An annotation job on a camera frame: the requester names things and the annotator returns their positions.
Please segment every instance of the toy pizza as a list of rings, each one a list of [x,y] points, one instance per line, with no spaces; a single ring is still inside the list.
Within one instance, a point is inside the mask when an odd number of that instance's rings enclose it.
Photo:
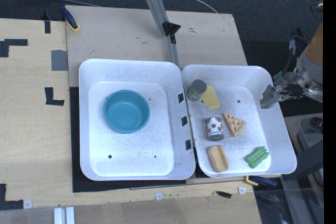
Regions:
[[[228,113],[223,113],[223,118],[233,136],[237,136],[245,129],[246,121],[237,119]]]

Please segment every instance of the yellow sponge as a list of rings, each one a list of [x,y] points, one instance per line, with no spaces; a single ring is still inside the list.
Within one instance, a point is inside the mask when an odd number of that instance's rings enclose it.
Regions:
[[[215,89],[211,85],[206,86],[206,91],[201,95],[201,98],[205,106],[209,109],[218,109],[220,106]]]

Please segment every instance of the black clamp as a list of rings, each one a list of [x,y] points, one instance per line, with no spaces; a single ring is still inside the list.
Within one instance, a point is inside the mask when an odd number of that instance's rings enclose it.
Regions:
[[[181,26],[170,22],[164,22],[162,27],[166,36],[170,36],[171,43],[176,44],[175,33],[181,28]]]

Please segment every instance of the blue circular plate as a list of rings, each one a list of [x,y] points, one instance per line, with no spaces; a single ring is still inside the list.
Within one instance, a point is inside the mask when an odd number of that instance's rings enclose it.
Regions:
[[[121,90],[107,97],[104,116],[116,132],[134,133],[148,123],[150,109],[142,95],[130,90]]]

